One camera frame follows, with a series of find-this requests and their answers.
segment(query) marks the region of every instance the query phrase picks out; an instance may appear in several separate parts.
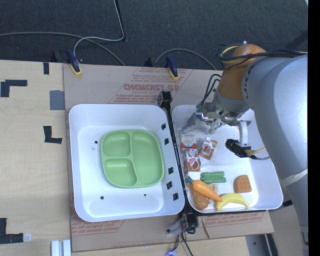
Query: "wire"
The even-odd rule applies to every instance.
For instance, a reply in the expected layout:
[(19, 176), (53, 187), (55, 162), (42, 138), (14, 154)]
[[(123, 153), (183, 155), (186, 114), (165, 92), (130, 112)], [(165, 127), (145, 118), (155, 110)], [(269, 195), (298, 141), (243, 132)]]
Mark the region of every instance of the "wire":
[[(76, 35), (76, 34), (70, 34), (70, 33), (63, 33), (63, 32), (46, 32), (46, 31), (26, 31), (26, 32), (11, 32), (11, 33), (3, 33), (0, 34), (0, 37), (7, 37), (7, 36), (19, 36), (19, 35), (53, 35), (53, 36), (68, 36), (68, 37), (74, 37), (74, 38), (83, 38), (80, 35)], [(92, 41), (90, 39), (86, 39), (88, 42), (95, 44), (96, 46), (99, 46), (100, 48), (106, 50), (109, 54), (111, 54), (118, 62), (120, 62), (123, 66), (125, 66), (125, 64), (123, 63), (123, 61), (118, 58), (112, 51), (110, 51), (109, 49), (107, 49), (106, 47), (104, 47), (103, 45)]]
[(265, 151), (265, 150), (266, 150), (266, 148), (263, 147), (263, 148), (260, 148), (260, 149), (257, 149), (257, 150), (246, 149), (244, 152), (246, 152), (248, 157), (250, 157), (250, 156), (252, 156), (254, 154), (260, 153), (260, 152)]
[(267, 160), (270, 158), (270, 156), (266, 156), (266, 157), (256, 157), (255, 155), (251, 155), (250, 156), (251, 159), (254, 159), (254, 160)]
[(120, 14), (119, 14), (119, 10), (118, 10), (118, 6), (117, 6), (117, 3), (116, 3), (116, 0), (113, 0), (113, 3), (114, 3), (114, 6), (115, 6), (116, 15), (117, 15), (118, 20), (119, 20), (119, 25), (120, 25), (121, 34), (122, 34), (121, 38), (119, 38), (119, 39), (107, 39), (107, 38), (102, 38), (102, 37), (97, 37), (97, 36), (83, 37), (78, 42), (76, 42), (76, 44), (73, 47), (73, 55), (74, 56), (76, 56), (76, 48), (77, 48), (78, 44), (81, 43), (83, 40), (97, 39), (97, 40), (108, 41), (108, 42), (120, 42), (123, 39), (125, 39), (125, 32), (124, 32), (124, 28), (122, 26), (122, 22), (121, 22), (121, 18), (120, 18)]
[(113, 0), (114, 5), (115, 5), (115, 9), (116, 9), (116, 13), (117, 13), (117, 17), (119, 20), (119, 24), (120, 24), (120, 29), (121, 29), (121, 33), (122, 33), (122, 37), (120, 39), (106, 39), (106, 38), (101, 38), (101, 37), (83, 37), (77, 34), (72, 34), (72, 33), (64, 33), (64, 32), (47, 32), (47, 31), (26, 31), (26, 32), (10, 32), (10, 33), (2, 33), (0, 34), (0, 37), (8, 37), (8, 36), (20, 36), (20, 35), (53, 35), (53, 36), (67, 36), (67, 37), (73, 37), (73, 38), (78, 38), (80, 40), (77, 41), (77, 43), (75, 44), (74, 48), (73, 48), (73, 54), (75, 55), (75, 50), (76, 47), (78, 46), (78, 44), (84, 40), (95, 44), (96, 46), (99, 46), (100, 48), (104, 49), (105, 51), (107, 51), (109, 54), (111, 54), (118, 62), (120, 62), (123, 66), (125, 66), (125, 63), (119, 58), (117, 57), (112, 51), (110, 51), (109, 49), (107, 49), (106, 47), (104, 47), (103, 45), (92, 41), (90, 39), (100, 39), (100, 40), (104, 40), (104, 41), (111, 41), (111, 42), (119, 42), (121, 40), (123, 40), (125, 38), (125, 32), (123, 29), (123, 25), (121, 22), (121, 18), (120, 18), (120, 14), (119, 14), (119, 10), (116, 4), (116, 0)]
[(187, 241), (186, 241), (186, 239), (185, 239), (185, 237), (184, 237), (184, 233), (183, 233), (183, 232), (181, 232), (181, 236), (182, 236), (182, 240), (184, 241), (185, 246), (186, 246), (186, 248), (188, 249), (188, 251), (189, 251), (190, 255), (191, 255), (191, 256), (194, 256), (194, 255), (192, 254), (192, 252), (191, 252), (191, 250), (190, 250), (190, 248), (189, 248), (188, 244), (187, 244)]
[(201, 105), (201, 106), (205, 103), (206, 99), (208, 98), (208, 96), (210, 95), (210, 93), (212, 92), (212, 90), (214, 89), (216, 82), (220, 81), (220, 79), (216, 78), (216, 79), (213, 81), (213, 83), (212, 83), (212, 85), (211, 85), (211, 88), (209, 89), (211, 80), (212, 80), (213, 77), (215, 77), (215, 76), (221, 78), (221, 75), (219, 75), (219, 74), (213, 74), (213, 75), (210, 76), (209, 82), (208, 82), (208, 84), (207, 84), (207, 86), (206, 86), (206, 89), (205, 89), (204, 97), (203, 97), (202, 101), (200, 102), (200, 105)]
[(257, 58), (257, 57), (286, 57), (286, 58), (293, 58), (301, 55), (306, 55), (308, 54), (307, 52), (304, 51), (293, 51), (293, 50), (286, 50), (286, 49), (279, 49), (279, 50), (274, 50), (274, 51), (266, 51), (266, 52), (258, 52), (258, 53), (249, 53), (246, 55), (241, 55), (241, 56), (230, 56), (230, 57), (225, 57), (224, 55), (231, 51), (234, 50), (238, 47), (240, 47), (242, 44), (234, 44), (231, 46), (227, 46), (224, 49), (221, 49), (218, 51), (217, 58), (222, 62), (223, 64), (233, 64), (229, 66), (228, 68), (224, 68), (225, 70), (229, 70), (234, 66), (240, 65), (244, 62), (246, 62), (249, 59), (252, 58)]
[(174, 246), (170, 251), (173, 252), (175, 249), (177, 249), (178, 245), (179, 245), (179, 235), (176, 236)]
[(166, 50), (165, 52), (161, 53), (161, 55), (155, 60), (154, 63), (156, 64), (161, 59), (161, 57), (166, 55), (167, 53), (176, 52), (176, 51), (182, 51), (182, 52), (194, 54), (194, 55), (200, 57), (201, 59), (203, 59), (206, 63), (208, 63), (211, 66), (211, 68), (213, 68), (214, 70), (217, 70), (216, 67), (209, 60), (207, 60), (205, 57), (203, 57), (202, 55), (200, 55), (199, 53), (197, 53), (193, 50), (189, 50), (189, 49), (185, 49), (185, 48), (173, 48), (173, 49)]

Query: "metal bracket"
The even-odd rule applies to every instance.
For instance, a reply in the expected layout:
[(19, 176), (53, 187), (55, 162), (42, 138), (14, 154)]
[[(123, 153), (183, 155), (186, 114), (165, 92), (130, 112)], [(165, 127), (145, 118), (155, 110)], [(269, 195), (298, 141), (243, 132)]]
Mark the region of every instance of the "metal bracket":
[(63, 241), (54, 240), (50, 244), (50, 256), (71, 256), (71, 241), (66, 239)]
[(165, 236), (177, 236), (188, 229), (187, 215), (183, 214), (175, 223), (165, 227)]

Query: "dark carpet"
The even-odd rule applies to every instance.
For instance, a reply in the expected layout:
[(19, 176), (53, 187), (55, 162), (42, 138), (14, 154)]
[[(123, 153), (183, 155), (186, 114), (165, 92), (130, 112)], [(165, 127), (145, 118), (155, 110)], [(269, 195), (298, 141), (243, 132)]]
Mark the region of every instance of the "dark carpet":
[[(219, 49), (247, 41), (266, 51), (308, 51), (308, 13), (305, 0), (118, 0), (126, 40), (97, 43), (126, 66), (143, 66), (151, 57), (164, 67), (171, 56), (178, 68), (212, 69), (197, 55), (172, 51), (182, 48), (205, 57), (215, 68)], [(79, 37), (121, 38), (113, 0), (10, 0), (0, 1), (0, 59), (67, 62)], [(88, 41), (76, 48), (81, 63), (122, 65), (110, 52)]]

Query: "clamp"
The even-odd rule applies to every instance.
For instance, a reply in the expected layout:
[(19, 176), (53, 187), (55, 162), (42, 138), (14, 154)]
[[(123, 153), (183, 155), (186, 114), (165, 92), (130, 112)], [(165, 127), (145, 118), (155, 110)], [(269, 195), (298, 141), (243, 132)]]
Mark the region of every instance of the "clamp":
[(178, 74), (178, 69), (177, 69), (175, 61), (169, 56), (167, 56), (165, 58), (165, 61), (166, 61), (167, 66), (169, 66), (169, 68), (170, 68), (169, 74), (170, 74), (171, 78), (174, 81), (179, 80), (180, 75)]
[(70, 64), (71, 64), (71, 69), (73, 71), (73, 73), (78, 76), (80, 74), (82, 74), (82, 69), (79, 66), (79, 62), (76, 58), (76, 56), (74, 55), (74, 53), (71, 50), (67, 50), (66, 54), (68, 55)]

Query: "toy carrot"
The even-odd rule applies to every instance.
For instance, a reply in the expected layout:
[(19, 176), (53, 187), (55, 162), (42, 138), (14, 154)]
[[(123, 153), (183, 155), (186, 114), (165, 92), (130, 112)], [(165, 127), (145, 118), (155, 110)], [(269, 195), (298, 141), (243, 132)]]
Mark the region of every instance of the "toy carrot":
[(211, 189), (206, 183), (201, 181), (200, 179), (196, 179), (192, 182), (192, 187), (195, 191), (198, 193), (204, 195), (207, 198), (210, 198), (212, 200), (216, 200), (217, 202), (222, 202), (223, 200), (221, 199), (218, 194)]

